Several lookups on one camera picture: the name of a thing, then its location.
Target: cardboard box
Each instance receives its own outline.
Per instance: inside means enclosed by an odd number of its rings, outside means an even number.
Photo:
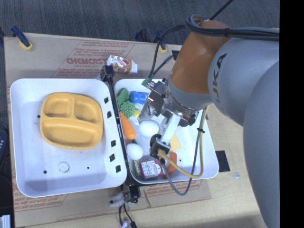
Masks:
[[[91,38],[74,38],[38,34],[25,34],[33,44],[30,51],[19,45],[18,38],[5,38],[5,59],[7,73],[7,96],[10,116],[10,86],[20,78],[96,78],[109,55],[132,59],[138,65],[138,73],[132,78],[146,78],[152,64],[155,45],[152,43],[111,41]],[[159,53],[156,65],[160,64],[180,46],[167,45],[166,53]],[[173,61],[159,72],[159,77],[167,77]],[[114,82],[126,78],[117,73]],[[70,193],[42,198],[24,196],[16,185],[14,148],[11,138],[13,197],[16,227],[46,224],[64,220],[102,216],[118,212],[118,207],[109,207],[108,197],[117,195],[120,187],[78,193]],[[177,183],[180,191],[187,182]],[[186,196],[178,196],[169,184],[140,187],[141,197],[137,204],[130,204],[129,210],[147,209],[184,202],[211,198],[206,180],[192,182]]]

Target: hole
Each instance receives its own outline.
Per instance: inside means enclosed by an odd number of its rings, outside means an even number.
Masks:
[[[115,155],[114,154],[110,155],[110,162],[112,162],[113,160],[115,160]]]
[[[120,172],[121,170],[120,165],[116,166],[116,173]]]

